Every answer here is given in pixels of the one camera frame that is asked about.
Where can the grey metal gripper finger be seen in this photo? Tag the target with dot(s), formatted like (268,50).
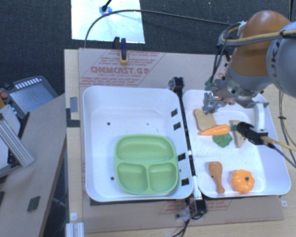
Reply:
(217,105)
(207,104)

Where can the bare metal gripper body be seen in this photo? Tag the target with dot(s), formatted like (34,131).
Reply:
(239,96)

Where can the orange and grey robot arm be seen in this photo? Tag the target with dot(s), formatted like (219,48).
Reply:
(259,46)

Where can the tan bread slice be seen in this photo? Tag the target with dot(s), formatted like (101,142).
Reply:
(204,119)

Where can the orange carrot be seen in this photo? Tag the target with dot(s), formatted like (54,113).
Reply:
(217,130)

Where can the thin black and white rod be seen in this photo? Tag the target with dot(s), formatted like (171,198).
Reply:
(186,132)

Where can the green leaf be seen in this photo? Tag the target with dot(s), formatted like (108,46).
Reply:
(222,141)

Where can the tan pizza slice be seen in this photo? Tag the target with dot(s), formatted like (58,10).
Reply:
(238,139)

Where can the white plastic tray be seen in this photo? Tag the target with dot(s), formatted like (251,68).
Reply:
(128,112)
(236,157)

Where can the brown chicken drumstick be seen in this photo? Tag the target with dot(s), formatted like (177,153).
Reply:
(215,171)

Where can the brown cardboard board, red print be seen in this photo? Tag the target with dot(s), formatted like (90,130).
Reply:
(138,65)

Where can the orange pumpkin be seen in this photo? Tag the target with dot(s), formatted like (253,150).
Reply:
(243,181)

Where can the green divided plate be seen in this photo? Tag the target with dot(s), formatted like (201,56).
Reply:
(143,152)

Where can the black cylinder on white bracket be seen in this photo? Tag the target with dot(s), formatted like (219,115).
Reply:
(251,132)

